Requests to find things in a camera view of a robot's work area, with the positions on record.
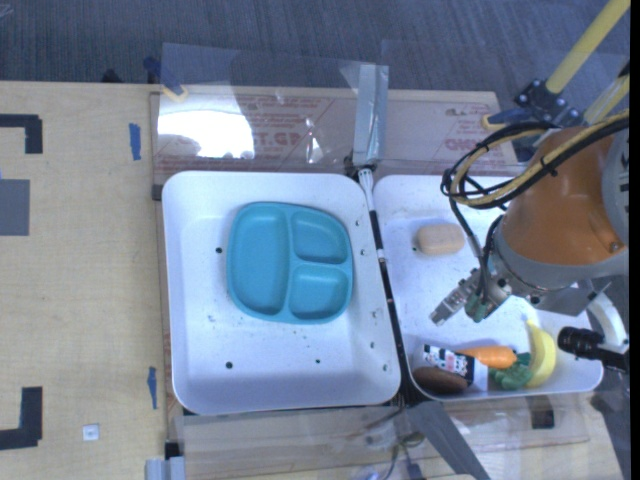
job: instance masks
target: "plastic sheet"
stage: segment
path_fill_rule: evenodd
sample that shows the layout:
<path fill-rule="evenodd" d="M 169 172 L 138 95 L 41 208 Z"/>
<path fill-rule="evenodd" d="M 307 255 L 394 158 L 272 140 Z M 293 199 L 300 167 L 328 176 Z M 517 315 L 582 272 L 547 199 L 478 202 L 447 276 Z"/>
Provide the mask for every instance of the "plastic sheet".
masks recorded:
<path fill-rule="evenodd" d="M 184 170 L 442 172 L 482 140 L 490 92 L 388 91 L 384 65 L 165 44 L 154 183 Z M 519 168 L 511 146 L 480 164 Z"/>
<path fill-rule="evenodd" d="M 527 478 L 533 473 L 527 469 L 531 463 L 518 453 L 587 445 L 591 410 L 586 403 L 578 395 L 564 395 L 445 404 L 444 411 L 436 402 L 425 402 L 411 408 L 184 416 L 175 419 L 174 432 L 191 480 L 292 473 L 302 477 L 302 472 L 309 472 L 304 478 L 318 480 L 387 474 L 398 479 L 410 478 L 410 464 L 425 478 L 453 473 Z"/>

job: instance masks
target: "gray carpet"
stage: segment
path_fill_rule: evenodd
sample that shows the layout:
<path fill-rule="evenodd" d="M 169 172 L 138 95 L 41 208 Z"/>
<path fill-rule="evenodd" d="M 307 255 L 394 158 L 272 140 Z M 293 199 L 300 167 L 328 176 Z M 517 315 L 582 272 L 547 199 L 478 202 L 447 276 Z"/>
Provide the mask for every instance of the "gray carpet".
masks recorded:
<path fill-rule="evenodd" d="M 142 60 L 180 43 L 379 62 L 390 66 L 392 88 L 495 91 L 509 108 L 533 78 L 553 72 L 607 1 L 0 0 L 0 80 L 98 82 L 112 68 L 144 83 Z M 586 108 L 629 52 L 627 13 L 567 87 L 569 102 Z M 236 82 L 254 83 L 259 72 Z M 628 285 L 618 292 L 628 306 Z M 625 382 L 609 375 L 603 389 L 622 400 L 609 403 L 608 419 L 630 477 Z"/>

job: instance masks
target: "blue tape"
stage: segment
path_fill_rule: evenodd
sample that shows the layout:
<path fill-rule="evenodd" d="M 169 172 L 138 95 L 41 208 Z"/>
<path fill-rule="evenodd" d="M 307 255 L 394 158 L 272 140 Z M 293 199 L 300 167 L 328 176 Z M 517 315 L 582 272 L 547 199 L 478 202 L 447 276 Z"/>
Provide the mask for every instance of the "blue tape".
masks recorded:
<path fill-rule="evenodd" d="M 147 377 L 147 386 L 149 386 L 149 393 L 151 393 L 151 403 L 153 404 L 153 408 L 158 408 L 158 397 L 156 394 L 157 388 L 156 381 L 156 369 L 153 366 L 149 367 L 149 376 Z"/>
<path fill-rule="evenodd" d="M 140 151 L 142 150 L 142 141 L 140 139 L 140 127 L 137 124 L 129 123 L 129 145 L 131 146 L 131 155 L 134 160 L 142 160 Z"/>
<path fill-rule="evenodd" d="M 184 88 L 176 78 L 176 76 L 163 66 L 160 61 L 153 57 L 147 57 L 142 61 L 144 68 L 160 80 L 160 83 L 164 85 L 169 91 L 176 96 L 181 96 L 184 93 Z"/>

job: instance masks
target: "blue plate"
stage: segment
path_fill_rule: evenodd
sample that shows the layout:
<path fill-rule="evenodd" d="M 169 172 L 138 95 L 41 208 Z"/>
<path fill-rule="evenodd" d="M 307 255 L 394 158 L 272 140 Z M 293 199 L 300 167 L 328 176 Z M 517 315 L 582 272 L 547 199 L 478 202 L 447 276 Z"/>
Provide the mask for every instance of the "blue plate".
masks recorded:
<path fill-rule="evenodd" d="M 351 243 L 328 213 L 284 203 L 252 203 L 233 221 L 227 286 L 245 313 L 288 323 L 325 323 L 349 305 Z"/>

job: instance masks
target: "toy carrot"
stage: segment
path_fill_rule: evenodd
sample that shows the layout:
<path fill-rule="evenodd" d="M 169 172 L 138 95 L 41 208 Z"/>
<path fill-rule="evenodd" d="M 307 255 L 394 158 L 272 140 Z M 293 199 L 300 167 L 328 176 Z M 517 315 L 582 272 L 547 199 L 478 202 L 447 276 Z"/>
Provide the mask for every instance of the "toy carrot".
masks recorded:
<path fill-rule="evenodd" d="M 459 354 L 475 357 L 482 364 L 498 370 L 509 368 L 518 359 L 515 352 L 504 345 L 471 347 L 458 350 L 457 352 Z"/>

